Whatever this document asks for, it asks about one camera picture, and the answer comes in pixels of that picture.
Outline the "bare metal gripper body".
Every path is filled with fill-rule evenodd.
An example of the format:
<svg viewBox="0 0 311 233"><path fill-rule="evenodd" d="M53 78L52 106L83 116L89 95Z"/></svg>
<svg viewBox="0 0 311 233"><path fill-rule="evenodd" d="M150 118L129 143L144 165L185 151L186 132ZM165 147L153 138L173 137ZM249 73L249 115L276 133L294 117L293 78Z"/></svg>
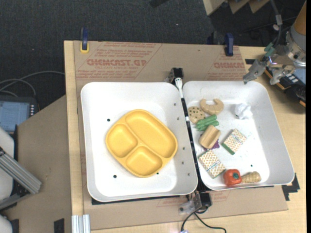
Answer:
<svg viewBox="0 0 311 233"><path fill-rule="evenodd" d="M306 53L302 50L276 48L269 50L265 57L267 68L271 72L290 73L296 69L306 68Z"/></svg>

